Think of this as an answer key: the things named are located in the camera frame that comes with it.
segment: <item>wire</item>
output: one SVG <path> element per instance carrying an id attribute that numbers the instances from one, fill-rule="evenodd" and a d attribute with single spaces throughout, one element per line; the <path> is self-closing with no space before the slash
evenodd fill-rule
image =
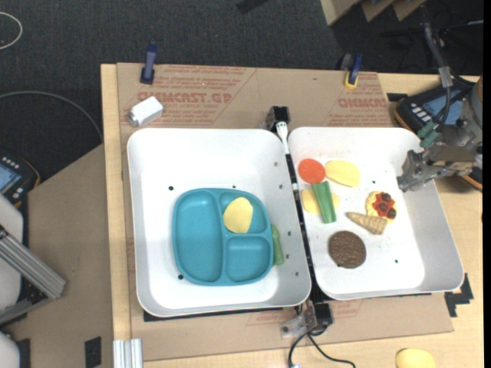
<path id="1" fill-rule="evenodd" d="M 300 337 L 297 338 L 297 340 L 290 346 L 290 351 L 288 352 L 288 368 L 292 368 L 293 367 L 293 361 L 292 361 L 292 357 L 293 357 L 293 351 L 295 350 L 296 346 L 298 345 L 298 343 L 305 337 L 307 336 L 308 339 L 314 344 L 315 348 L 319 351 L 319 353 L 324 356 L 326 359 L 330 360 L 330 361 L 334 361 L 335 363 L 343 363 L 343 364 L 348 364 L 348 365 L 351 365 L 353 368 L 356 368 L 356 366 L 354 365 L 354 363 L 352 363 L 351 361 L 349 360 L 341 360 L 341 359 L 335 359 L 334 357 L 330 357 L 328 356 L 320 347 L 319 345 L 317 345 L 317 343 L 314 341 L 314 338 L 312 337 L 318 337 L 319 335 L 325 333 L 325 331 L 328 329 L 327 326 L 323 326 L 323 328 L 321 330 L 318 330 L 318 331 L 307 331 L 305 333 L 303 333 Z"/>
<path id="2" fill-rule="evenodd" d="M 22 33 L 24 32 L 24 28 L 22 27 L 21 21 L 19 21 L 15 16 L 10 15 L 7 12 L 1 12 L 1 11 L 0 11 L 0 15 L 6 16 L 7 18 L 10 18 L 11 20 L 15 21 L 19 27 L 19 31 L 15 40 L 6 45 L 0 46 L 0 51 L 1 51 L 2 49 L 7 49 L 8 47 L 11 47 L 13 44 L 15 44 L 21 38 Z"/>
<path id="3" fill-rule="evenodd" d="M 45 91 L 26 90 L 26 91 L 13 91 L 11 93 L 0 94 L 0 100 L 5 99 L 5 98 L 9 98 L 9 97 L 17 97 L 17 96 L 24 96 L 24 95 L 40 95 L 43 97 L 54 98 L 56 100 L 63 101 L 65 103 L 71 105 L 72 107 L 78 109 L 80 112 L 82 112 L 82 114 L 84 116 L 86 116 L 86 118 L 88 118 L 88 120 L 94 126 L 95 130 L 97 131 L 97 134 L 99 135 L 99 138 L 101 139 L 101 142 L 104 141 L 104 136 L 102 135 L 101 130 L 99 130 L 99 127 L 97 126 L 96 122 L 91 117 L 91 115 L 89 113 L 87 113 L 80 105 L 77 105 L 75 102 L 70 101 L 69 99 L 67 99 L 65 97 L 62 97 L 62 96 L 59 96 L 59 95 L 53 94 L 53 93 L 47 93 Z"/>

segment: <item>black cable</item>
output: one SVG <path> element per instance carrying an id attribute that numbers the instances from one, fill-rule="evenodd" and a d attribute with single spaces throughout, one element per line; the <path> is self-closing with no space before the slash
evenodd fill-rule
<path id="1" fill-rule="evenodd" d="M 60 95 L 53 94 L 53 93 L 47 93 L 45 91 L 35 91 L 35 90 L 13 91 L 11 93 L 0 94 L 0 100 L 2 100 L 4 98 L 8 98 L 8 97 L 17 97 L 17 96 L 23 96 L 23 95 L 41 95 L 43 97 L 51 97 L 51 98 L 63 101 L 65 103 L 71 105 L 72 107 L 74 107 L 74 108 L 78 109 L 80 112 L 82 112 L 82 114 L 85 115 L 86 118 L 88 118 L 88 120 L 91 122 L 91 124 L 94 126 L 95 130 L 97 131 L 97 134 L 101 138 L 101 142 L 104 141 L 104 136 L 102 135 L 101 130 L 99 130 L 99 127 L 97 126 L 94 119 L 92 119 L 91 115 L 89 113 L 87 113 L 80 105 L 77 105 L 75 102 L 70 101 L 69 99 L 62 97 Z"/>
<path id="2" fill-rule="evenodd" d="M 353 368 L 356 368 L 354 363 L 352 363 L 349 360 L 341 360 L 341 359 L 335 359 L 334 357 L 328 356 L 320 347 L 317 345 L 317 343 L 314 341 L 312 337 L 318 337 L 319 335 L 325 333 L 325 331 L 328 329 L 327 326 L 323 326 L 320 330 L 311 330 L 307 331 L 306 333 L 303 333 L 300 337 L 297 338 L 297 340 L 290 346 L 290 351 L 288 352 L 288 368 L 293 367 L 293 361 L 292 361 L 292 356 L 293 356 L 293 351 L 295 350 L 296 346 L 298 343 L 305 337 L 307 336 L 308 339 L 314 344 L 315 348 L 319 351 L 319 353 L 324 356 L 326 359 L 330 361 L 334 361 L 335 363 L 343 363 L 343 364 L 348 364 L 351 365 Z"/>

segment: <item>blue plate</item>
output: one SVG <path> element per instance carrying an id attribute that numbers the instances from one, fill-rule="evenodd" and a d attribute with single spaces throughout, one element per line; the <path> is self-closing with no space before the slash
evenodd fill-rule
<path id="1" fill-rule="evenodd" d="M 252 204 L 247 233 L 223 224 L 227 205 L 239 197 Z M 174 206 L 173 253 L 182 275 L 197 284 L 250 284 L 265 277 L 273 262 L 271 222 L 262 202 L 236 189 L 194 189 Z"/>

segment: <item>gray floor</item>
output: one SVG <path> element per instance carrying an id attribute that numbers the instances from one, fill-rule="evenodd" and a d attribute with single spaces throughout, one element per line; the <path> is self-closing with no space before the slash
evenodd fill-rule
<path id="1" fill-rule="evenodd" d="M 328 27 L 319 0 L 269 0 L 242 13 L 245 0 L 0 0 L 24 34 L 0 50 L 0 96 L 39 90 L 79 104 L 101 126 L 102 63 L 144 60 L 148 41 L 157 63 L 335 69 L 347 52 L 363 69 L 434 73 L 420 13 L 398 21 L 389 8 L 368 23 L 359 5 Z M 438 27 L 483 19 L 483 0 L 429 0 Z M 388 31 L 407 31 L 383 37 Z M 15 37 L 0 17 L 0 47 Z M 458 74 L 483 70 L 483 26 L 453 30 L 446 55 Z M 99 143 L 82 113 L 43 96 L 0 99 L 0 147 L 23 156 L 43 179 Z"/>

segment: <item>chocolate cookie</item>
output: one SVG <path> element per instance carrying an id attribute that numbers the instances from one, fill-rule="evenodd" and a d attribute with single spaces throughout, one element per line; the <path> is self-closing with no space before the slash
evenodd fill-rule
<path id="1" fill-rule="evenodd" d="M 361 238 L 346 230 L 336 232 L 329 238 L 328 252 L 332 260 L 344 268 L 356 268 L 367 257 L 367 249 Z"/>

